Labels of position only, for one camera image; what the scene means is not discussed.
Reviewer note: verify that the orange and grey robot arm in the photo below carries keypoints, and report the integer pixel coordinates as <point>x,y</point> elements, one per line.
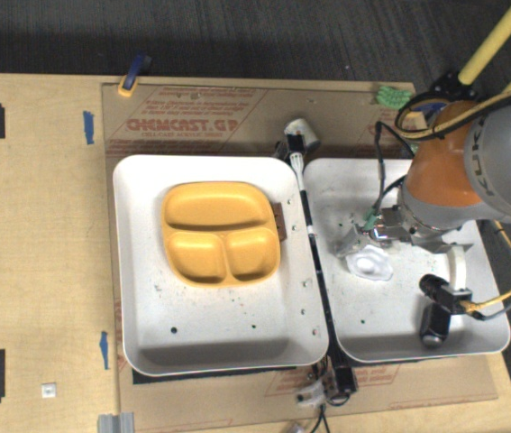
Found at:
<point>444,169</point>

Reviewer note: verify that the small white can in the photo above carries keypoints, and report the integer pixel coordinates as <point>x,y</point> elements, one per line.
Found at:
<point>310,131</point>

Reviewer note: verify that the small white square piece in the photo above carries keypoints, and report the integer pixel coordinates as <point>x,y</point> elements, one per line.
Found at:
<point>48,389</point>

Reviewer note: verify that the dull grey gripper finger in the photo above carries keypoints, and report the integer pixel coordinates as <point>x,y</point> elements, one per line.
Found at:
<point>381,238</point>
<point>349,242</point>

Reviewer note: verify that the thin black and white rod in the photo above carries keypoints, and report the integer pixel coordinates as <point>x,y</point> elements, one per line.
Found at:
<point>317,260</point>

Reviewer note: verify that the yellow divided plate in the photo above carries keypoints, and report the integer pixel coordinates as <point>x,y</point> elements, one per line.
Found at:
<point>201,210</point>

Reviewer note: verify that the black cylinder on white bracket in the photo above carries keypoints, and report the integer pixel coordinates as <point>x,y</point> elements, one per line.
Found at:
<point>455,297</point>

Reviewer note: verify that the brown cardboard board red print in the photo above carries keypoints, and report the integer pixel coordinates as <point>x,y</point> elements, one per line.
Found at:
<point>219,120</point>

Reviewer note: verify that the white plastic tray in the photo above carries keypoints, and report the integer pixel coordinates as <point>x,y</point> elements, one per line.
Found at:
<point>219,323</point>
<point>381,314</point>

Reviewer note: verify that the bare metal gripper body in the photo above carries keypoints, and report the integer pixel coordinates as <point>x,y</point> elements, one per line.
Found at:
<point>397,228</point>

